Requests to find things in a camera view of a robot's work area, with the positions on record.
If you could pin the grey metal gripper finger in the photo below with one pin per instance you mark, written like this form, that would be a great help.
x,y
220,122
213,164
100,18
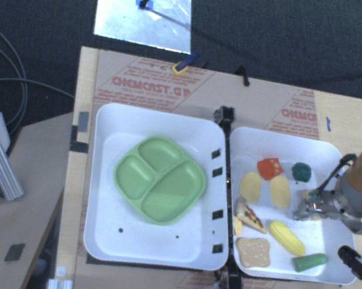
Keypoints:
x,y
301,213
314,205

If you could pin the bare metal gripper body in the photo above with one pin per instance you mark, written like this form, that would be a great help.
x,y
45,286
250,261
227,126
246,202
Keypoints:
x,y
336,210

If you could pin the white plastic tray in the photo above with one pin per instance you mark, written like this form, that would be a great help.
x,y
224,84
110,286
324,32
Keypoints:
x,y
316,228
101,229

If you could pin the yellow corn cob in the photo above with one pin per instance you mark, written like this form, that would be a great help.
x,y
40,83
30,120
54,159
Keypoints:
x,y
286,237

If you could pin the yellow oval crisp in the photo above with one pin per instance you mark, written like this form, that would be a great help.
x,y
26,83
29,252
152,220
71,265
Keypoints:
x,y
280,190
250,186

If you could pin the dark green broccoli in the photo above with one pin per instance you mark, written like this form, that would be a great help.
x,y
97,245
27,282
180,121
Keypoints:
x,y
301,172

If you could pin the green cucumber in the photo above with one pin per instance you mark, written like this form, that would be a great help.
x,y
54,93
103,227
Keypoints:
x,y
308,262

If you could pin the slice of pizza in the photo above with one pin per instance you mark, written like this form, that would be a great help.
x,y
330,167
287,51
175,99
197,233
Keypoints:
x,y
251,218

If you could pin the red cube with white spots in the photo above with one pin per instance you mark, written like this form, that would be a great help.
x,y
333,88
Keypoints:
x,y
268,169

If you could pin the tan slice of bread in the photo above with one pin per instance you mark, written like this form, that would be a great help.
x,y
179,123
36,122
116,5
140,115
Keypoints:
x,y
253,252

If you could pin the small yellow cheese piece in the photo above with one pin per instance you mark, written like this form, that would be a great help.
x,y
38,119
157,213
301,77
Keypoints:
x,y
237,226

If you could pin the thin black and white rod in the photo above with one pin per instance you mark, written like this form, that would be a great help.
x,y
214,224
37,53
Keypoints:
x,y
227,194

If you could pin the green divided plate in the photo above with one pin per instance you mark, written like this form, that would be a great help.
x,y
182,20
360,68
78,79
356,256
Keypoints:
x,y
161,184

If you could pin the brown cardboard board red print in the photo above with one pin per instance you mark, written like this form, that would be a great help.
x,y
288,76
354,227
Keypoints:
x,y
133,285

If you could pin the black cylinder on white bracket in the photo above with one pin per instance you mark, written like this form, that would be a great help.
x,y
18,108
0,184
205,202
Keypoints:
x,y
354,259

